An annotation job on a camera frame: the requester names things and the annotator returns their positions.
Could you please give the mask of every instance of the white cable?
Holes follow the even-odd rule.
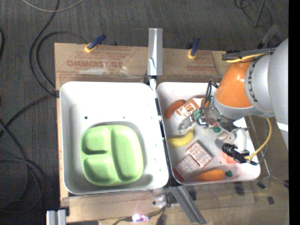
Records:
[[[82,3],[82,2],[87,1],[87,0],[80,0],[79,2],[73,4],[73,5],[69,6],[69,7],[66,7],[66,8],[63,8],[63,9],[59,9],[59,10],[45,10],[45,9],[42,9],[42,8],[39,8],[39,7],[36,7],[36,6],[32,5],[31,3],[29,3],[26,0],[22,0],[22,1],[25,2],[26,4],[28,4],[29,6],[35,8],[35,9],[38,9],[40,11],[49,12],[49,13],[56,13],[56,12],[62,12],[62,11],[68,10],[70,8],[73,8],[76,5],[78,5],[79,3]]]

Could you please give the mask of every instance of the toy carrot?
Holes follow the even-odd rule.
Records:
[[[185,101],[184,100],[177,100],[175,102],[173,102],[167,109],[167,111],[165,112],[165,118],[170,118],[173,114],[173,112],[181,107],[182,105],[185,104]]]
[[[195,176],[196,181],[218,181],[223,180],[225,176],[232,176],[232,172],[224,172],[222,169],[213,169]]]

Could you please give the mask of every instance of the white tray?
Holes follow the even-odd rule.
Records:
[[[165,129],[166,138],[172,137],[174,135],[179,135],[178,126],[182,119],[177,117],[175,114],[171,118],[166,119],[164,113],[167,108],[175,101],[184,99],[188,101],[189,99],[205,95],[207,89],[207,83],[191,83],[191,82],[163,82],[157,86],[157,97],[159,101],[160,110],[163,118],[163,125]],[[235,123],[236,126],[245,128],[246,123],[244,119],[241,119]],[[253,180],[256,179],[260,174],[259,165],[251,165],[248,163],[244,164],[230,164],[226,162],[224,158],[224,153],[221,151],[220,147],[215,145],[215,139],[220,135],[220,133],[215,133],[211,129],[205,129],[201,126],[196,126],[194,128],[195,137],[194,139],[185,145],[184,147],[174,147],[167,145],[171,167],[172,169],[187,155],[185,150],[193,144],[195,141],[199,141],[203,148],[212,155],[212,160],[202,168],[201,172],[211,170],[213,168],[221,168],[224,171],[231,170],[233,173],[232,177],[225,177],[224,180],[220,181],[210,181],[210,182],[198,182],[195,181],[195,174],[199,174],[197,169],[193,174],[186,178],[183,182],[177,179],[176,175],[173,176],[176,180],[183,185],[199,185],[207,183],[220,183],[220,182],[230,182],[230,181],[243,181],[243,180]],[[250,153],[254,152],[254,147],[249,136],[249,132],[246,132],[247,136],[247,149]]]
[[[64,183],[70,193],[86,195],[163,187],[169,173],[158,112],[151,88],[143,83],[68,82],[60,89]],[[123,124],[138,133],[144,171],[136,182],[112,187],[86,180],[80,137],[96,125]]]

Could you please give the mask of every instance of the green plate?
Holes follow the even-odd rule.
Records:
[[[86,179],[99,186],[128,184],[143,173],[143,154],[136,132],[125,125],[91,127],[81,137]]]

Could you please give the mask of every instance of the yellow banana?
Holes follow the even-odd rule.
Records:
[[[168,144],[172,146],[181,147],[188,144],[193,138],[194,138],[194,131],[193,129],[191,129],[183,136],[171,137],[167,141]]]

